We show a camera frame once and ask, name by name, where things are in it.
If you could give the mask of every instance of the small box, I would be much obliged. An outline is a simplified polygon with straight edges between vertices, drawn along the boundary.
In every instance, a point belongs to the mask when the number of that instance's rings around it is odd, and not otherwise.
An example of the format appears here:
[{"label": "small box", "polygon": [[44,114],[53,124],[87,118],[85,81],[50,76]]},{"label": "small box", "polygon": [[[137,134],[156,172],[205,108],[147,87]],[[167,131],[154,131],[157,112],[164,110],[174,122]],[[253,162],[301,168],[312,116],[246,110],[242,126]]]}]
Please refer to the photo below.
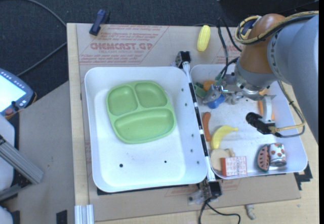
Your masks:
[{"label": "small box", "polygon": [[221,158],[221,162],[222,162],[222,175],[224,176],[247,174],[246,157]]}]

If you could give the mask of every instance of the black carpet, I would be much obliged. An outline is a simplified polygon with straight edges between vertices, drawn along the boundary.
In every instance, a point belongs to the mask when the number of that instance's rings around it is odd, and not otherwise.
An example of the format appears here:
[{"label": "black carpet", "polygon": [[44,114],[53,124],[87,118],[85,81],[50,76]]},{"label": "black carpet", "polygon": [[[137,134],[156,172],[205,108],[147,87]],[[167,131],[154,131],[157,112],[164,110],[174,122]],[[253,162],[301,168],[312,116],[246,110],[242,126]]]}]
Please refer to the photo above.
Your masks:
[{"label": "black carpet", "polygon": [[285,16],[318,10],[318,0],[0,0],[0,68],[20,75],[43,97],[68,80],[66,46],[24,72],[66,42],[64,23],[93,23],[100,9],[112,24],[216,24],[237,26],[250,15]]}]

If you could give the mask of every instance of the toy watermelon slice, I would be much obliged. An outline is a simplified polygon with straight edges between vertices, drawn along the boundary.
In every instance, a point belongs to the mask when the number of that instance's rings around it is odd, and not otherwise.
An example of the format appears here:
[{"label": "toy watermelon slice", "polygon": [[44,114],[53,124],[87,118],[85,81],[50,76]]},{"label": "toy watermelon slice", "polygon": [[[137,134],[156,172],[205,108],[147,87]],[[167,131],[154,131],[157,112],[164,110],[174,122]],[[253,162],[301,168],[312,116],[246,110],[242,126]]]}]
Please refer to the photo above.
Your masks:
[{"label": "toy watermelon slice", "polygon": [[257,164],[258,164],[258,167],[262,171],[267,172],[269,170],[270,162],[269,162],[269,149],[268,149],[268,145],[264,145],[259,150],[258,156],[257,156]]}]

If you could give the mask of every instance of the table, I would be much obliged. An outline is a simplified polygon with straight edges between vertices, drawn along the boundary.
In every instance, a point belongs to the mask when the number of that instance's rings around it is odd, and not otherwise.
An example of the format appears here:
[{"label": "table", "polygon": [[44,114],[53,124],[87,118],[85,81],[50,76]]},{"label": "table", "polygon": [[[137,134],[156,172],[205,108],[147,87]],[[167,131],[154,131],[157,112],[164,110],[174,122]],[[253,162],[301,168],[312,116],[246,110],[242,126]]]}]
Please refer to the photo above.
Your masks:
[{"label": "table", "polygon": [[[78,55],[77,24],[67,24],[68,38],[68,63],[71,103],[71,127],[73,146],[73,170],[75,205],[86,206],[90,203],[87,175],[87,158],[83,122],[82,101],[80,99],[80,67]],[[319,223],[319,177],[318,177],[318,145],[309,128],[302,135],[302,142],[308,156],[309,166],[312,172],[311,182],[302,183],[301,199],[261,203],[254,205],[254,214],[258,223],[267,223],[269,220],[275,223]],[[238,213],[242,223],[255,223],[251,220],[243,206],[218,208],[223,213]],[[101,224],[114,223],[197,223],[198,211],[186,211],[172,214],[159,214],[153,216],[141,216],[135,218],[122,218],[116,220],[98,221]],[[203,214],[203,222],[213,223],[237,223],[235,216],[215,215],[206,209]]]}]

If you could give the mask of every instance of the white tray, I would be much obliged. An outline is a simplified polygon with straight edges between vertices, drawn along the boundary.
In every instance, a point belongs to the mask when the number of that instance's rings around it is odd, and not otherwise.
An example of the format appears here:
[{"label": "white tray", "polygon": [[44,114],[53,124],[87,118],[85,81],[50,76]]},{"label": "white tray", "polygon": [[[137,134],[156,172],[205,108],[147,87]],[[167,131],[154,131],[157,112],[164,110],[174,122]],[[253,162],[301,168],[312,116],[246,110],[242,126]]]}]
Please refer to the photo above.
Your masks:
[{"label": "white tray", "polygon": [[[176,115],[174,131],[161,139],[120,141],[106,109],[108,91],[120,84],[151,80],[166,91]],[[95,67],[85,75],[93,179],[108,193],[201,182],[207,165],[186,74],[166,67]]]},{"label": "white tray", "polygon": [[[196,65],[190,71],[192,82],[203,83],[206,80],[214,80],[215,76],[221,71],[223,65],[204,64]],[[234,67],[231,66],[227,73],[233,72]],[[275,117],[276,127],[285,127],[295,125],[293,116],[291,114],[288,102],[282,93],[277,82],[273,83],[268,90],[268,95],[276,95],[272,99],[272,111]],[[258,113],[259,108],[256,101],[243,98],[238,104],[231,105],[224,102],[216,109],[210,109],[208,106],[202,104],[201,99],[198,100],[198,106],[201,116],[204,112],[209,111],[211,119],[209,121],[209,131],[212,135],[214,131],[222,125],[230,125],[238,127],[238,131],[231,132],[224,136],[220,148],[232,148],[236,156],[246,156],[247,158],[247,175],[223,176],[221,172],[214,171],[217,176],[223,179],[235,179],[249,176],[282,174],[289,172],[303,171],[307,166],[307,156],[302,144],[301,138],[279,138],[274,135],[263,135],[259,133],[256,128],[249,125],[245,118],[247,113]],[[296,129],[285,130],[283,135],[297,134]],[[260,147],[264,144],[282,143],[286,150],[287,164],[283,167],[270,167],[268,172],[261,171],[256,164],[256,155]]]}]

